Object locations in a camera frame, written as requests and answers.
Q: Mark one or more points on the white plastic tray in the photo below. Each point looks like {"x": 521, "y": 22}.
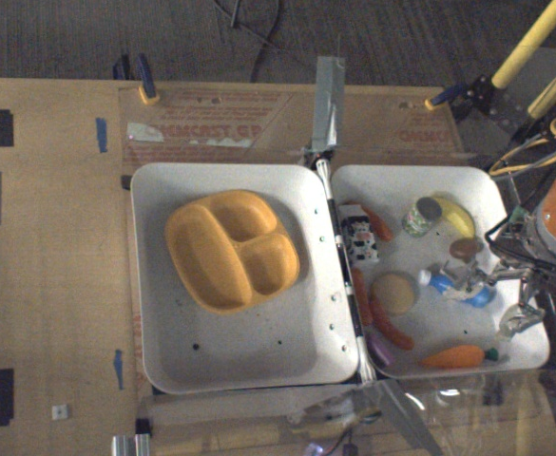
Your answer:
{"x": 239, "y": 349}
{"x": 448, "y": 326}

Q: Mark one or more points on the green can with grey lid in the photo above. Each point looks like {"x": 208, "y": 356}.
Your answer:
{"x": 419, "y": 219}

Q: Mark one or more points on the brown rounded toy food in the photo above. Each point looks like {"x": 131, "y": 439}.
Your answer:
{"x": 465, "y": 249}

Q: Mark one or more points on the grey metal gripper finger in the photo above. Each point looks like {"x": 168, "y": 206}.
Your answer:
{"x": 471, "y": 278}
{"x": 524, "y": 316}

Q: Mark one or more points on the purple eggplant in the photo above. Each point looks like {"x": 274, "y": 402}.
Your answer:
{"x": 381, "y": 350}

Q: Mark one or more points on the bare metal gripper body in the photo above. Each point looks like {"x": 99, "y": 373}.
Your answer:
{"x": 520, "y": 250}

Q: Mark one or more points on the tan round biscuit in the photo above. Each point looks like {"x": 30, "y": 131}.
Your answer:
{"x": 394, "y": 293}

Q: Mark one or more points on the yellow banana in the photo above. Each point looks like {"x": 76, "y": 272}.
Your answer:
{"x": 460, "y": 219}

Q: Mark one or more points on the orange carrot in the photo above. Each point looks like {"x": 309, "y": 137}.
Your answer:
{"x": 453, "y": 357}

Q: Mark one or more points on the blue bottle with white cap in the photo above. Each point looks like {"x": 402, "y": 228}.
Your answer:
{"x": 438, "y": 283}

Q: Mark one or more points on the white carton with cow print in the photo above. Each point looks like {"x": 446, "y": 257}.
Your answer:
{"x": 359, "y": 240}

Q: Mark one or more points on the small white square block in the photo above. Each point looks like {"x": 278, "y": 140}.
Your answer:
{"x": 60, "y": 412}

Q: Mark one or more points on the orange divided plate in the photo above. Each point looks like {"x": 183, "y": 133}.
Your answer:
{"x": 225, "y": 250}

